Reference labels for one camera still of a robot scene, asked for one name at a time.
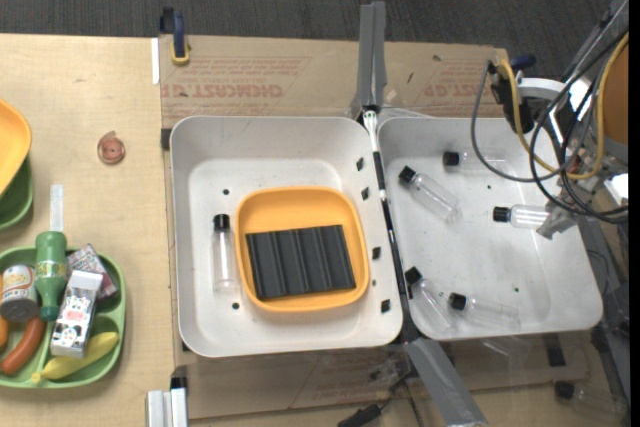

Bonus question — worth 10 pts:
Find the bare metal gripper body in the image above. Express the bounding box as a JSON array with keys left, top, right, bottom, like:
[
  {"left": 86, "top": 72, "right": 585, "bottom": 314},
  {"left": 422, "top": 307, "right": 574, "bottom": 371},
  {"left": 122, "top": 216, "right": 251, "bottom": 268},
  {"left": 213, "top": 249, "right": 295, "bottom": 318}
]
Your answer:
[{"left": 562, "top": 150, "right": 630, "bottom": 220}]

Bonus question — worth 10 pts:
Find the clear plastic bottle black cap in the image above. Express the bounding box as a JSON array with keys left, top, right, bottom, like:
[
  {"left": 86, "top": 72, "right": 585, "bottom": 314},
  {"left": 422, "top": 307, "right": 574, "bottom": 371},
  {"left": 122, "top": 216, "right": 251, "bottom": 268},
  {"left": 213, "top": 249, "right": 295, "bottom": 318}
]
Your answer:
[
  {"left": 397, "top": 165, "right": 462, "bottom": 223},
  {"left": 447, "top": 291, "right": 522, "bottom": 330},
  {"left": 553, "top": 380, "right": 627, "bottom": 418},
  {"left": 442, "top": 150, "right": 499, "bottom": 172},
  {"left": 403, "top": 265, "right": 457, "bottom": 334},
  {"left": 211, "top": 213, "right": 241, "bottom": 295},
  {"left": 492, "top": 203, "right": 552, "bottom": 231}
]

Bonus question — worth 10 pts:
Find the white plastic tray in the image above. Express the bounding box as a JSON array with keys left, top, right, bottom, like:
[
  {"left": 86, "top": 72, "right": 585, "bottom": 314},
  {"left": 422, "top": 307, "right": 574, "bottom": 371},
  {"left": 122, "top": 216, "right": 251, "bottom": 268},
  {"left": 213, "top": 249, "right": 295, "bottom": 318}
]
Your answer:
[
  {"left": 168, "top": 115, "right": 405, "bottom": 360},
  {"left": 375, "top": 115, "right": 605, "bottom": 343}
]

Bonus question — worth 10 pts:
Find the thin black and white rod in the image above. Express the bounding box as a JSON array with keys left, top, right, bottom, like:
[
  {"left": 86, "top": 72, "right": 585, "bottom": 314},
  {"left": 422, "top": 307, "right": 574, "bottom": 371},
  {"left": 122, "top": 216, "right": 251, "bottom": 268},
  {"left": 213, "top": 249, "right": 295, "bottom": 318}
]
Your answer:
[{"left": 361, "top": 109, "right": 417, "bottom": 342}]

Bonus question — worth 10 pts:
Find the black ribbed block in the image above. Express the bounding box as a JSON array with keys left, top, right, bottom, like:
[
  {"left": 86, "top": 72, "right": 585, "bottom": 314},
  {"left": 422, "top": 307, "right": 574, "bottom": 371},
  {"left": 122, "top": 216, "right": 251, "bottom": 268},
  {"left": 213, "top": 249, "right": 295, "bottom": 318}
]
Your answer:
[{"left": 244, "top": 224, "right": 358, "bottom": 302}]

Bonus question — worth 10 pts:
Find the orange square bowl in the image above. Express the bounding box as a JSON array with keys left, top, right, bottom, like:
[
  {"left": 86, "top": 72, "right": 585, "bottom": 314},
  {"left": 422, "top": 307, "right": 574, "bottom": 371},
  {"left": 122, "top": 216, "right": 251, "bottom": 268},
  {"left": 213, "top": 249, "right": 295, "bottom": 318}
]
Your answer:
[{"left": 234, "top": 185, "right": 372, "bottom": 314}]

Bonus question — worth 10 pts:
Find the brown cardboard board red print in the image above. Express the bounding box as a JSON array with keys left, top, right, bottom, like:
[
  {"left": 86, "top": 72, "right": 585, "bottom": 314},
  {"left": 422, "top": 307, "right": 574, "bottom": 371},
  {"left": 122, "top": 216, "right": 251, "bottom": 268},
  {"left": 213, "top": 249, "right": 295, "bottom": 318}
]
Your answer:
[{"left": 158, "top": 33, "right": 592, "bottom": 421}]

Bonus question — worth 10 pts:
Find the pink doughnut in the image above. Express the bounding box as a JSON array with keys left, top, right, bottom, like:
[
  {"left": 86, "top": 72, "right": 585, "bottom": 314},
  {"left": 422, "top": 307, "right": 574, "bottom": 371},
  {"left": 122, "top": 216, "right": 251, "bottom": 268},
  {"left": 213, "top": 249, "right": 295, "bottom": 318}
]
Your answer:
[{"left": 96, "top": 130, "right": 127, "bottom": 165}]

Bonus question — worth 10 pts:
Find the green divided plate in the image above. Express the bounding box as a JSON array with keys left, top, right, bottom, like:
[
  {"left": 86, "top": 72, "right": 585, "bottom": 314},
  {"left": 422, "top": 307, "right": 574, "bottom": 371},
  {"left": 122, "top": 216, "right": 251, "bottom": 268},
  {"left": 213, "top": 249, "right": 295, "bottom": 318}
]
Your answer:
[{"left": 0, "top": 244, "right": 127, "bottom": 390}]

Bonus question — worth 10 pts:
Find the pink and white packet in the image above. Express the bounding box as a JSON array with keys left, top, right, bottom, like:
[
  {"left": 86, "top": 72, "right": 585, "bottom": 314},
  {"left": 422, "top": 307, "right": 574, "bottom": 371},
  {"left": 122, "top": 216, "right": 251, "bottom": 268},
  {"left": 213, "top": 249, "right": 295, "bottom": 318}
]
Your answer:
[{"left": 65, "top": 243, "right": 119, "bottom": 302}]

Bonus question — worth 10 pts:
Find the white milk carton cow print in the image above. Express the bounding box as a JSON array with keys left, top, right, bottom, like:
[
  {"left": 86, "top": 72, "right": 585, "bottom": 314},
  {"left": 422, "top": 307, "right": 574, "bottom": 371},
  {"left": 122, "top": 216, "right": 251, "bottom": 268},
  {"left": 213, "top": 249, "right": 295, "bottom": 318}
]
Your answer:
[{"left": 49, "top": 269, "right": 105, "bottom": 360}]

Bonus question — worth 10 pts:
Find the yellow banana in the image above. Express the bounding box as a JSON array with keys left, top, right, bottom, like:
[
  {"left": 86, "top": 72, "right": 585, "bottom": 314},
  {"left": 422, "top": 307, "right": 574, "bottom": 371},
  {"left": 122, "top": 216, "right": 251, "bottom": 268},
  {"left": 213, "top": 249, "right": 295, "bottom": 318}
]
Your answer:
[{"left": 30, "top": 330, "right": 121, "bottom": 384}]

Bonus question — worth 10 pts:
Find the green bottle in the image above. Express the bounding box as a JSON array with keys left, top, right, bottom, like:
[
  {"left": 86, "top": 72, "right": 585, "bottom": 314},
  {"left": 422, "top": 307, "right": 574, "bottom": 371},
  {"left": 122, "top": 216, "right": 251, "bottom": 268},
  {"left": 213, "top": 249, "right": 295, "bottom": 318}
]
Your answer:
[{"left": 33, "top": 230, "right": 69, "bottom": 323}]

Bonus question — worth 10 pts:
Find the small can with grey lid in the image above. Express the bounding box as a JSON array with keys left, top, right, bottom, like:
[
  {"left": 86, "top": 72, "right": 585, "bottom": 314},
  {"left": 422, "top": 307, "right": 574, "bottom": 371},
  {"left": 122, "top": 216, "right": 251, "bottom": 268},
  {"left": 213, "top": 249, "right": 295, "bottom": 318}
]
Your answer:
[{"left": 0, "top": 263, "right": 41, "bottom": 324}]

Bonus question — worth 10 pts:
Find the orange sausage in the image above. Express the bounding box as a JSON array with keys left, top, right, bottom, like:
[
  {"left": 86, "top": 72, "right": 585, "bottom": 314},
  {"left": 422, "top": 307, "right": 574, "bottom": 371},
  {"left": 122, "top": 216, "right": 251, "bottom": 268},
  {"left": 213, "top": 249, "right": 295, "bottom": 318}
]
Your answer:
[{"left": 0, "top": 316, "right": 48, "bottom": 377}]

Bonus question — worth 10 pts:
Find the orange plate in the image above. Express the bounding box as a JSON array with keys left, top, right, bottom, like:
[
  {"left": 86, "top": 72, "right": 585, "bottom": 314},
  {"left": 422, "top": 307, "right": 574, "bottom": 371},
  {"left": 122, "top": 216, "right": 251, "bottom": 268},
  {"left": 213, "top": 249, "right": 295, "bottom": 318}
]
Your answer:
[{"left": 0, "top": 98, "right": 33, "bottom": 197}]

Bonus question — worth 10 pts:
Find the black cylinder on white bracket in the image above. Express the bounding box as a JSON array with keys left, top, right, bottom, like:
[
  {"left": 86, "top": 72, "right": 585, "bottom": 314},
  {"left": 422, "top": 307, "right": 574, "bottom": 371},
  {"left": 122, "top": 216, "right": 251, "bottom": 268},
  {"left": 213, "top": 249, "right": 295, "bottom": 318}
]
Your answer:
[{"left": 488, "top": 59, "right": 569, "bottom": 134}]

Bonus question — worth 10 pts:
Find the black block with thin wires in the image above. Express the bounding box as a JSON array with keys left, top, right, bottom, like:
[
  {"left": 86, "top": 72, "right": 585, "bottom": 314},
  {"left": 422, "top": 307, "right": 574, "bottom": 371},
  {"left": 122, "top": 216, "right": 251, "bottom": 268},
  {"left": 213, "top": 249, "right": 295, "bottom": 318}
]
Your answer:
[{"left": 337, "top": 403, "right": 385, "bottom": 427}]

